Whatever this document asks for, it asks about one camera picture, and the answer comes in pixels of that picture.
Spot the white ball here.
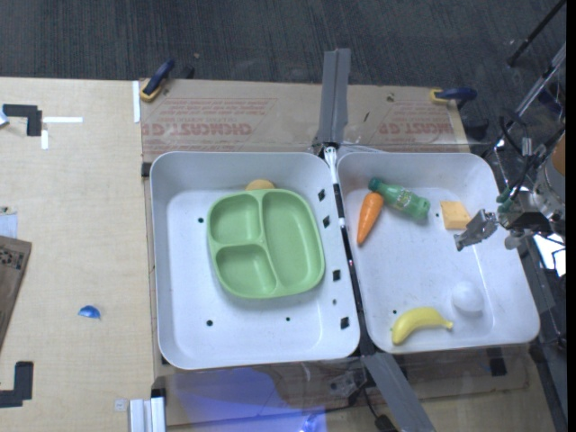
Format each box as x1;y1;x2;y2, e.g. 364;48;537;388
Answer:
451;280;485;317

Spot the green plastic bottle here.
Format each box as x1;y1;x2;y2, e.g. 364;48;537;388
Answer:
367;176;431;221

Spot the brown paper packet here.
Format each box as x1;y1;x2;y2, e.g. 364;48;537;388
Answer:
0;235;33;353

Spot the yellow banana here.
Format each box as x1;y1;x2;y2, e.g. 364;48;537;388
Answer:
390;306;455;347

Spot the brown cardboard board red print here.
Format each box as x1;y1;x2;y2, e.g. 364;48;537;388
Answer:
139;77;530;427

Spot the orange carrot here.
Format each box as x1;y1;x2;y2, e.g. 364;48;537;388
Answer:
356;191;385;247

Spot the green divided plate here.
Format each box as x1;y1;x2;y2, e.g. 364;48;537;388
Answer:
206;188;327;300

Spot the white plastic tray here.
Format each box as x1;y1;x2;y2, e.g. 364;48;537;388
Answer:
336;151;541;356
149;150;362;371

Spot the yellow cheese block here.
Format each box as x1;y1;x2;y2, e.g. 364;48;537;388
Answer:
439;200;473;231

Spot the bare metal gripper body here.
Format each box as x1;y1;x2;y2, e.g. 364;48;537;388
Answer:
496;185;567;237

